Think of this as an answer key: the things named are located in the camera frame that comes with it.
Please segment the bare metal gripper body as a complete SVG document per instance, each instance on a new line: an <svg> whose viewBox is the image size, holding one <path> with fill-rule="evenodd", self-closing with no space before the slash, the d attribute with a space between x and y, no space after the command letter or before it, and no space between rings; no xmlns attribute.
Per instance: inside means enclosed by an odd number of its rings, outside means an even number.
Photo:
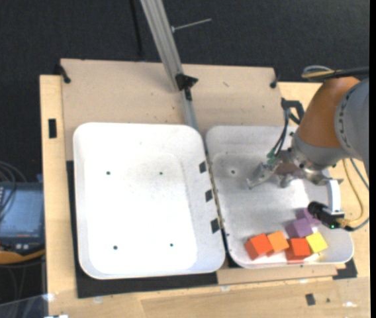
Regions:
<svg viewBox="0 0 376 318"><path fill-rule="evenodd" d="M281 151L275 169L275 173L280 177L292 174L296 179L307 180L316 186L326 186L331 181L341 184L344 181L343 178L332 178L326 172L326 166L316 165L303 153L295 150Z"/></svg>

